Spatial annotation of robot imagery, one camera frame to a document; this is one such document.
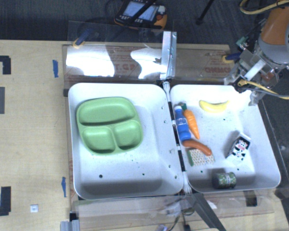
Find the dark floor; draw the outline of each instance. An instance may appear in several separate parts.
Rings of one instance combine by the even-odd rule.
[[[257,16],[240,12],[241,0],[215,0],[203,24],[195,21],[209,0],[158,0],[167,8],[166,30],[176,31],[178,43],[228,44],[237,52],[236,41],[254,26]],[[0,0],[0,39],[68,40],[68,22],[97,19],[113,23],[120,0]],[[276,86],[289,94],[289,72]],[[274,127],[274,144],[283,171],[281,187],[289,187],[289,101],[266,96],[264,106]]]

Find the wooden table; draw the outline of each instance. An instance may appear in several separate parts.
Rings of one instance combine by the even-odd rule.
[[[60,230],[71,209],[63,96],[63,41],[0,40],[0,55],[12,60],[12,74],[2,74],[5,112],[0,114],[0,189],[11,186],[11,212],[0,217],[0,230]],[[54,76],[53,60],[58,62]],[[66,197],[61,185],[66,179]],[[289,230],[281,202],[273,194],[273,213],[222,218],[227,230]],[[30,212],[38,205],[38,212]],[[207,229],[202,221],[192,229]],[[155,226],[119,230],[155,230]],[[175,231],[183,230],[181,224]]]

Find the toy banana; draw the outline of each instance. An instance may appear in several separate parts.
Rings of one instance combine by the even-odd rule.
[[[224,111],[229,104],[229,100],[223,102],[223,103],[209,103],[204,100],[199,101],[200,107],[207,112],[211,113],[218,113]]]

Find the black pole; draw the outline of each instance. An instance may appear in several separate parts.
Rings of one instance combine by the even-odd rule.
[[[209,10],[209,8],[211,7],[211,5],[212,5],[213,2],[214,2],[214,0],[210,0],[210,1],[208,2],[208,4],[207,4],[207,6],[205,7],[205,9],[203,10],[201,16],[198,17],[197,20],[196,20],[196,24],[197,24],[197,25],[202,24],[202,22],[203,22],[202,20],[203,20],[204,16],[206,15],[206,13],[208,12],[208,10]]]
[[[124,26],[131,26],[133,22],[142,15],[153,3],[155,3],[157,0],[148,0],[148,2],[145,3],[145,5],[136,13],[133,17],[131,17]]]

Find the blue bottle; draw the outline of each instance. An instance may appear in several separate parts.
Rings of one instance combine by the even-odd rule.
[[[183,115],[182,107],[177,105],[174,107],[175,111],[175,122],[177,124],[177,131],[181,142],[191,139],[191,133],[185,116]]]

